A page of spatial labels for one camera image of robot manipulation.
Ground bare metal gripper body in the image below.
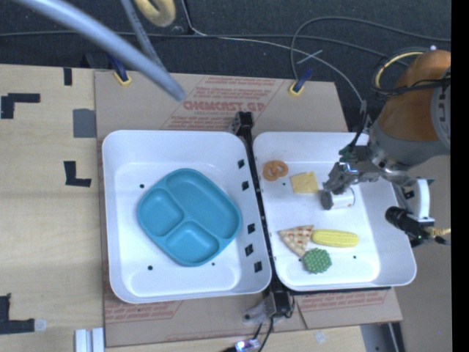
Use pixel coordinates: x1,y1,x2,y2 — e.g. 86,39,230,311
338,145,416,184

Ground white can with grey lid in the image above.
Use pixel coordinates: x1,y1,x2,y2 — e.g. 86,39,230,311
320,186,356,211

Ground yellow corn cob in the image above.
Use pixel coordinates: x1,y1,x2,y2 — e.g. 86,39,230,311
310,228,360,249

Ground orange pretzel biscuit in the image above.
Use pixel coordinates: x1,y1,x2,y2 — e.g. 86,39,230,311
262,159,289,183

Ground white plastic tray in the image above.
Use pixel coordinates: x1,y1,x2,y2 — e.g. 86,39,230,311
252,131,418,293
101,129,273,304

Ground pizza slice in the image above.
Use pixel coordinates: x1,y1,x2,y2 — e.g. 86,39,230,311
277,224,315,258

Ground thin black rod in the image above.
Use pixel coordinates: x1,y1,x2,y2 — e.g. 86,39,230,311
242,130,284,296

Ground green grapes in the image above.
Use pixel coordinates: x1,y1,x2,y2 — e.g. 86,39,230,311
302,247,333,275

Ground blue divided plate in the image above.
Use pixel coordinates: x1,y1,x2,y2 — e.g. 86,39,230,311
136,167,243,268

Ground brown cardboard board red print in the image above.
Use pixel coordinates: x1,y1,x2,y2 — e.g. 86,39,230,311
93,70,404,348

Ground black cylinder on white bracket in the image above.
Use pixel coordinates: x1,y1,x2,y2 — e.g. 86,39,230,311
384,177,437,240

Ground black block with thin wires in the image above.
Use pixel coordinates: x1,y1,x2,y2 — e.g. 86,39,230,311
233,111,255,137
270,290,295,318

